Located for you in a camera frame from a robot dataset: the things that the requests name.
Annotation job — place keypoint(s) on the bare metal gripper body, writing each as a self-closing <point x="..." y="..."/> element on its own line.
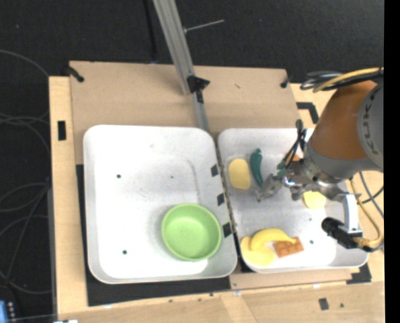
<point x="307" y="177"/>

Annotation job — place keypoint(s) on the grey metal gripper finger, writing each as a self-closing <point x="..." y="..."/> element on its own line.
<point x="270" y="185"/>
<point x="300" y="192"/>

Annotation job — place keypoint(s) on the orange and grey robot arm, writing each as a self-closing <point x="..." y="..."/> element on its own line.
<point x="341" y="130"/>

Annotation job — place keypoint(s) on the pale yellow round toy food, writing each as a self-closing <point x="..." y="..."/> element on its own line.
<point x="315" y="201"/>

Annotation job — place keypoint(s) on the small orange toy food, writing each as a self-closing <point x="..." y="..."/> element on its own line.
<point x="294" y="159"/>

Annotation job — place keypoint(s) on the dark green toy pepper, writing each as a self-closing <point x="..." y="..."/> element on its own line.
<point x="256" y="167"/>

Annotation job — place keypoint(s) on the white plastic tray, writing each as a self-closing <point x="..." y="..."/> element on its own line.
<point x="136" y="197"/>
<point x="280" y="217"/>

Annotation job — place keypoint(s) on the yellow oval toy food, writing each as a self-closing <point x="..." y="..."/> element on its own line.
<point x="239" y="174"/>

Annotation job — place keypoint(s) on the thin black and white rod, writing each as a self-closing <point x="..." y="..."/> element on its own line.
<point x="227" y="194"/>

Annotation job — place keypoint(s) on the yellow banana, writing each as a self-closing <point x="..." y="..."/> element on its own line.
<point x="270" y="235"/>

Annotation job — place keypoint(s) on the orange waffle biscuit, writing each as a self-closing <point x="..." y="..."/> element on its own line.
<point x="288" y="247"/>

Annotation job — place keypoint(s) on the pale yellow curved toy food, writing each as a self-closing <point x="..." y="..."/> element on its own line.
<point x="258" y="257"/>

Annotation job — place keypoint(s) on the green bowl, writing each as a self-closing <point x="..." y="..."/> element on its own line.
<point x="191" y="231"/>

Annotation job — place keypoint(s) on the brown cardboard board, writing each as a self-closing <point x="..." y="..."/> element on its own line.
<point x="136" y="96"/>

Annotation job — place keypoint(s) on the black cylinder on white bracket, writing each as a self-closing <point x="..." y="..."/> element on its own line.
<point x="337" y="231"/>

